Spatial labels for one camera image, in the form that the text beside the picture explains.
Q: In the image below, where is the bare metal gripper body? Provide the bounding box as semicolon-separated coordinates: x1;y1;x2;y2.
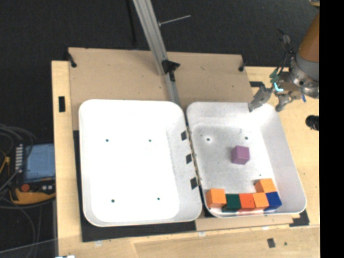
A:
276;69;320;99

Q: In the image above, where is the purple cube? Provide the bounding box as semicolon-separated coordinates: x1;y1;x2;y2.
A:
231;145;251;166

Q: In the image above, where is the white plastic tray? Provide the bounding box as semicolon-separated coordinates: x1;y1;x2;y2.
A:
78;98;203;228
185;101;308;219

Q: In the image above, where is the orange cube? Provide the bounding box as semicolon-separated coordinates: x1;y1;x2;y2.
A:
252;192;270;210
205;188;227;209
254;178;278;194

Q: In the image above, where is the thin black and white rod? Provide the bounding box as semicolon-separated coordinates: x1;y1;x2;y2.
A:
185;117;203;189

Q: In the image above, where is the blue cube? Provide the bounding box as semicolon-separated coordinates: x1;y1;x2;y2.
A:
264;191;283;212

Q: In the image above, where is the red-orange cube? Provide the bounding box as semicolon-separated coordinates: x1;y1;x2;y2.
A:
238;192;256;211

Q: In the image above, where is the green cube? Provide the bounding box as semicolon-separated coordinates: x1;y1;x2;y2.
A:
221;193;242;212

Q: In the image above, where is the brown cardboard board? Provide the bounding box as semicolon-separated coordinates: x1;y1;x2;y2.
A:
67;47;295;232

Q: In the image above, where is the black cylinder on white bracket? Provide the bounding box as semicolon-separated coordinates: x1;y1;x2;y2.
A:
305;114;320;131

